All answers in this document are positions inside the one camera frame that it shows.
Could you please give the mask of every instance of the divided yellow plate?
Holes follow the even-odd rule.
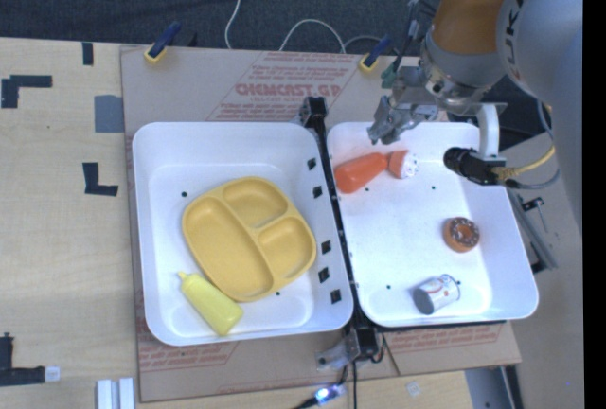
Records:
[[[295,281],[315,261],[315,238],[272,182],[243,177],[189,204],[182,219],[189,250],[217,288],[255,301]]]

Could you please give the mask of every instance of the mustard bottle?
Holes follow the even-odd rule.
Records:
[[[226,335],[240,321],[244,315],[241,306],[216,286],[196,273],[178,275],[181,292],[219,335]]]

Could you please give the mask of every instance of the blue clip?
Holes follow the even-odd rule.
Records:
[[[143,54],[145,59],[153,63],[160,61],[167,52],[167,45],[172,42],[174,37],[179,33],[179,30],[181,30],[181,24],[179,22],[170,24],[151,47],[145,51]]]
[[[370,72],[377,65],[379,56],[391,45],[391,39],[385,35],[374,48],[360,59],[358,64],[363,71]]]

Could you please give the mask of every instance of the cardboard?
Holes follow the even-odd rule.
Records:
[[[195,347],[169,347],[145,323],[138,250],[132,141],[154,121],[298,121],[307,96],[329,106],[326,125],[369,121],[381,72],[358,68],[361,56],[170,47],[150,64],[145,46],[121,48],[127,176],[134,262],[139,390],[143,402],[334,383],[339,370],[319,370],[315,353],[335,346],[341,331]],[[414,63],[413,58],[405,58]],[[380,364],[358,377],[397,377],[521,361],[509,322],[386,333]]]

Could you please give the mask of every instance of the can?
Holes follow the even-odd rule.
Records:
[[[413,300],[423,314],[432,314],[461,297],[459,283],[450,275],[433,277],[413,291]]]

